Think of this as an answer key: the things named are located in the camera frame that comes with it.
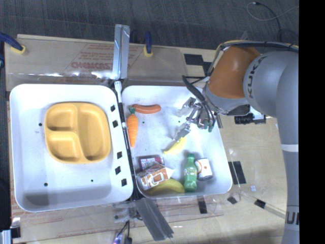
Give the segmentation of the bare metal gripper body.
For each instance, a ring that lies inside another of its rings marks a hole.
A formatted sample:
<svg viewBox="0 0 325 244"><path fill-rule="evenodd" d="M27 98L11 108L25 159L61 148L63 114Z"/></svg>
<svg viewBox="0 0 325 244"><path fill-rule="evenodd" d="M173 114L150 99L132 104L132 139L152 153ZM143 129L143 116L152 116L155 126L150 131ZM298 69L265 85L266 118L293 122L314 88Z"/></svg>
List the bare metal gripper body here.
<svg viewBox="0 0 325 244"><path fill-rule="evenodd" d="M216 118L207 103L196 103L191 108L192 111L187 117L187 122L196 124L199 129L213 131Z"/></svg>

